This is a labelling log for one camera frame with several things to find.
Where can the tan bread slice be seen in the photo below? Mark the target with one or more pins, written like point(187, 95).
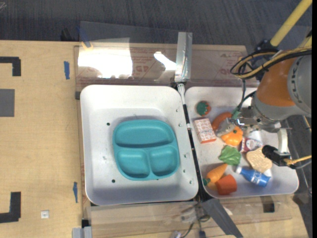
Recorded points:
point(258, 161)

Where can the orange sausage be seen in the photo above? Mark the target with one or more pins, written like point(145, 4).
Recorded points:
point(219, 119)

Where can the white plastic tray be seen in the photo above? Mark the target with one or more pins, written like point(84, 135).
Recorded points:
point(280, 182)
point(99, 137)

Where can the green lettuce leaf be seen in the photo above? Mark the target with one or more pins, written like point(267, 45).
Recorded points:
point(230, 155)

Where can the orange patterned carton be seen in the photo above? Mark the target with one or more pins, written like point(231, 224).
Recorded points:
point(204, 130)

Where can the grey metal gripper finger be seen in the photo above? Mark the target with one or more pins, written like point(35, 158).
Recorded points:
point(238, 123)
point(225, 130)

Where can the red-orange cylinder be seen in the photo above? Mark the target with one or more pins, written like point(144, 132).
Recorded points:
point(226, 185)

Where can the black cylinder on white bracket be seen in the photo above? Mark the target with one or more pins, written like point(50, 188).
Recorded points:
point(273, 155)

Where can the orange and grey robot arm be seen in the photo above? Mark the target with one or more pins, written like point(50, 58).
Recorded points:
point(275, 90)

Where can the teal divided plate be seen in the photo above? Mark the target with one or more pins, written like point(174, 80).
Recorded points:
point(146, 149)

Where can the red tomato with green top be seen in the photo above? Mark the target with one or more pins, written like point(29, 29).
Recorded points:
point(203, 108)

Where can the white and maroon carton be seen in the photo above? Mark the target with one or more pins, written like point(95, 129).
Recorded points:
point(251, 144)

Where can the orange bell pepper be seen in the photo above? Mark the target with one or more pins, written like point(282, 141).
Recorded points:
point(232, 137)

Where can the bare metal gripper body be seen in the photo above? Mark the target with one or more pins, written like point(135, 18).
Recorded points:
point(248, 118)

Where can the blue and white bottle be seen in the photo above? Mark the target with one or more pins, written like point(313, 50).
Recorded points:
point(253, 176)

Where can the orange carrot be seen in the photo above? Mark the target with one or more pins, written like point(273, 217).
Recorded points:
point(216, 173)

